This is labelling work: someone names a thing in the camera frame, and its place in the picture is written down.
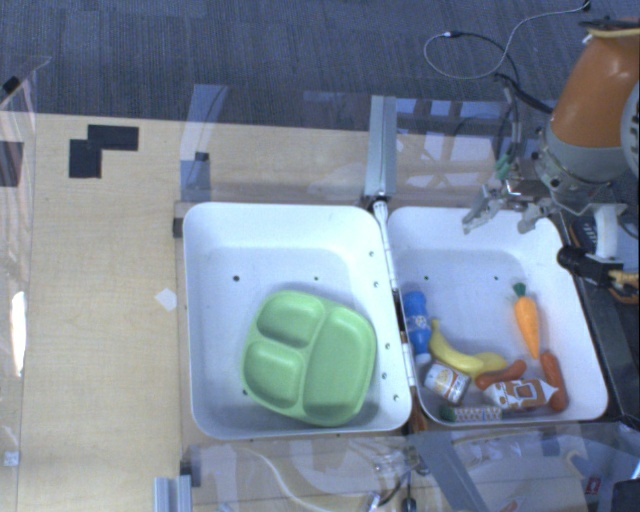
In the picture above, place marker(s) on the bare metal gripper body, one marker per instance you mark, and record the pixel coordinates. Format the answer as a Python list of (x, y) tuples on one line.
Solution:
[(530, 192)]

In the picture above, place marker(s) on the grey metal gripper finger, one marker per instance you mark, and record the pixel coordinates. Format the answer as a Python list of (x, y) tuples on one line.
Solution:
[(531, 216), (481, 210)]

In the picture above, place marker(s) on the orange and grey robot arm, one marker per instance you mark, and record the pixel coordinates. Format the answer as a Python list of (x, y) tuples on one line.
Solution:
[(590, 95)]

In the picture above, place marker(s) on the white plastic tray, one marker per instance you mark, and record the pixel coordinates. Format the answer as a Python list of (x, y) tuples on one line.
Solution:
[(465, 260), (280, 240)]

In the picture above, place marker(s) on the orange carrot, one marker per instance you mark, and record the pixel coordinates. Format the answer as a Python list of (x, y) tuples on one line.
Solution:
[(528, 320)]

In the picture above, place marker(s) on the blue plastic bottle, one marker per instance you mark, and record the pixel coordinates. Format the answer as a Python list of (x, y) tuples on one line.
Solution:
[(416, 320)]

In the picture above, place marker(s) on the yellow banana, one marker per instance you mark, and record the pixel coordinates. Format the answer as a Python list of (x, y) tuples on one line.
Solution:
[(452, 356)]

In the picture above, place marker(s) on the orange-brown sausage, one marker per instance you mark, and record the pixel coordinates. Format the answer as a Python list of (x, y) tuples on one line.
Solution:
[(502, 374), (555, 377)]

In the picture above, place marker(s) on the white and orange can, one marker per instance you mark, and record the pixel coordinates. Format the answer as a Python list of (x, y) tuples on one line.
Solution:
[(446, 383)]

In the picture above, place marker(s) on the brown and white carton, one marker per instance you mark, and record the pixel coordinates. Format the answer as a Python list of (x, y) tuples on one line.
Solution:
[(520, 394)]

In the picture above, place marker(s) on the patterned tube with green cap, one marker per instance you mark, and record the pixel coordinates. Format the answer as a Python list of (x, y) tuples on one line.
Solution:
[(475, 414)]

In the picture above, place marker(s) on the green divided plate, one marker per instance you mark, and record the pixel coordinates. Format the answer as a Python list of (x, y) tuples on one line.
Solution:
[(320, 360)]

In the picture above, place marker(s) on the black cylinder on white bracket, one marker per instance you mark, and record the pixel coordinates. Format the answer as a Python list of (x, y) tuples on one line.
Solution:
[(602, 235)]

